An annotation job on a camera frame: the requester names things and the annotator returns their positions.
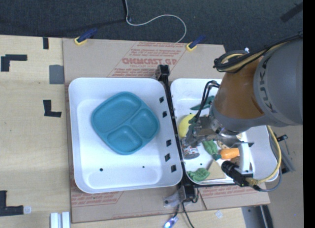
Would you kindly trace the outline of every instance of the wooden table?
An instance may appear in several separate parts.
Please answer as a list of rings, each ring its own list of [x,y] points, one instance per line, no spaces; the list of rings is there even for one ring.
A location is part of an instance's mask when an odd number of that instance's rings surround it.
[[[64,84],[50,84],[49,66],[63,65],[61,38],[0,35],[0,56],[27,54],[0,72],[0,190],[7,206],[30,206],[31,213],[0,217],[0,227],[49,227],[53,212],[70,210]],[[44,100],[61,117],[44,116]],[[196,228],[245,228],[241,208],[189,213]],[[73,228],[162,227],[171,215],[71,224]],[[184,214],[176,227],[190,227]]]

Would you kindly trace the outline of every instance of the cardboard sheet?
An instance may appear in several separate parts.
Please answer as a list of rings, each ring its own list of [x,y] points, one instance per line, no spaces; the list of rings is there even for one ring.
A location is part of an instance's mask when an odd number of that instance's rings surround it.
[[[80,191],[74,182],[68,86],[79,77],[153,77],[158,65],[169,65],[170,82],[177,78],[221,79],[213,69],[215,58],[225,53],[222,45],[200,44],[189,52],[184,43],[115,41],[90,39],[82,46],[63,39],[67,136],[70,167],[72,222],[120,219],[174,213],[163,206],[163,197],[177,187],[101,194]],[[251,188],[214,186],[200,189],[200,200],[187,211],[261,205],[270,203],[267,193]]]

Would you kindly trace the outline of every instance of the yellow cable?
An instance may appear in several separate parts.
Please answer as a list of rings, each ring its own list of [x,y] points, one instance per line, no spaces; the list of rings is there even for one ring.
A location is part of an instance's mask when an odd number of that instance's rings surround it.
[[[256,53],[256,54],[253,54],[252,56],[250,56],[250,57],[244,59],[243,61],[237,63],[236,65],[233,65],[232,67],[228,67],[228,68],[224,69],[224,71],[233,71],[233,70],[236,70],[236,69],[242,67],[244,64],[246,64],[246,63],[250,62],[251,60],[255,59],[256,57],[259,57],[259,56],[261,56],[261,55],[264,54],[264,53],[267,53],[267,52],[269,52],[269,51],[271,51],[271,50],[273,50],[273,49],[275,49],[275,48],[278,48],[278,47],[284,45],[285,43],[287,43],[287,42],[283,42],[283,43],[280,43],[280,44],[278,44],[278,45],[275,45],[275,46],[271,47],[269,50],[262,50],[262,51],[260,51],[260,52],[258,52],[258,53]],[[238,55],[238,54],[232,54],[232,55],[230,55],[230,56],[224,58],[223,61],[226,61],[226,60],[228,60],[229,58],[234,57],[234,56],[237,56],[237,55]]]
[[[281,160],[282,160],[282,155],[281,155],[281,149],[280,149],[280,145],[279,145],[279,142],[277,141],[277,138],[275,137],[275,134],[274,132],[271,130],[271,127],[270,126],[267,126],[267,129],[269,131],[269,134],[271,135],[271,138],[272,140],[275,142],[276,144],[276,148],[277,148],[277,152],[278,152],[278,164],[275,168],[275,170],[266,178],[264,179],[260,179],[260,180],[256,180],[256,179],[253,179],[253,178],[247,178],[246,180],[248,181],[248,183],[253,186],[253,185],[259,185],[263,182],[266,182],[268,181],[269,179],[273,178],[276,173],[278,172],[279,168],[280,168],[280,165],[281,165]]]

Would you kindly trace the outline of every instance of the orange toy carrot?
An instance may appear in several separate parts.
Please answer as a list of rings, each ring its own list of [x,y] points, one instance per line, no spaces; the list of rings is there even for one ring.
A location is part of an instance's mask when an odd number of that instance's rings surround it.
[[[228,160],[240,155],[240,151],[237,147],[235,148],[224,148],[220,150],[221,159]]]

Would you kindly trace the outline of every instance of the black tape mark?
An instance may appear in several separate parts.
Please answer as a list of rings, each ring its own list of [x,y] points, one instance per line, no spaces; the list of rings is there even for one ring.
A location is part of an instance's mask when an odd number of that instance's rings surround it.
[[[5,55],[1,57],[1,72],[10,71],[10,61],[27,61],[27,55]]]
[[[63,66],[49,65],[49,84],[64,84]]]
[[[0,191],[0,217],[24,214],[24,207],[22,205],[6,206],[6,192]]]
[[[47,37],[43,37],[43,49],[49,49],[49,41]]]
[[[45,113],[44,116],[48,117],[61,117],[61,112],[52,112],[51,111],[51,100],[43,100]]]
[[[303,2],[301,2],[300,4],[296,5],[294,8],[292,8],[290,11],[288,11],[287,13],[283,14],[280,19],[283,22],[287,22],[289,19],[291,19],[293,16],[295,16],[296,14],[298,14],[299,12],[301,12],[303,10]]]

